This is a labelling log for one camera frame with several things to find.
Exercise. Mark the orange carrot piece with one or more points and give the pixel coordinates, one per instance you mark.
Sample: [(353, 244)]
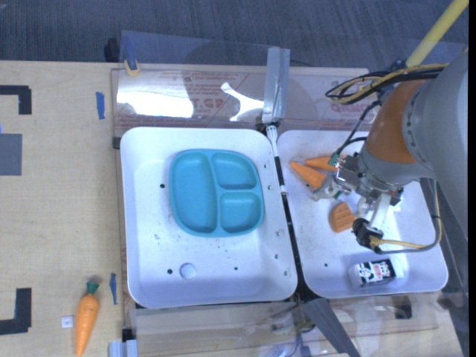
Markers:
[(308, 175), (320, 162)]

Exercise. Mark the orange carrot with green top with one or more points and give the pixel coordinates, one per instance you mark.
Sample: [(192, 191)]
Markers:
[(86, 314)]

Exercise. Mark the orange biscuit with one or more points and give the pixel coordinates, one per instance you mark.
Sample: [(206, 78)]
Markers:
[(340, 218)]

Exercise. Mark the small white square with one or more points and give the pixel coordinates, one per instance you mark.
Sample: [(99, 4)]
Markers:
[(67, 321)]

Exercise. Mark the black cylinder on white bracket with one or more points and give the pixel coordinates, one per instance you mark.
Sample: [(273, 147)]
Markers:
[(368, 232)]

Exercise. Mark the thin black and white rod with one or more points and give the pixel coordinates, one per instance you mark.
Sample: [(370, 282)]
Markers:
[(279, 169)]

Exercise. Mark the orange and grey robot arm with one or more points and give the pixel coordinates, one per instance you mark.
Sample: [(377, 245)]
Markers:
[(431, 125)]

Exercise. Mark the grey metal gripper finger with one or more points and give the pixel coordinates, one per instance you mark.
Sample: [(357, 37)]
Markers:
[(323, 193), (330, 179)]

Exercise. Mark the white plastic tray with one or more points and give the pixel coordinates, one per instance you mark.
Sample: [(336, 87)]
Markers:
[(327, 251), (223, 266)]

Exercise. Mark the blue divided plate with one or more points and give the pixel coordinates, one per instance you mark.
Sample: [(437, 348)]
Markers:
[(193, 195)]

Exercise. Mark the white and black milk carton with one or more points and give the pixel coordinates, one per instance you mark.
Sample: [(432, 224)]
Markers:
[(375, 273)]

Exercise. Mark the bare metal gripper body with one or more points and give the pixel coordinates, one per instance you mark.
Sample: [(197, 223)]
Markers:
[(359, 184)]

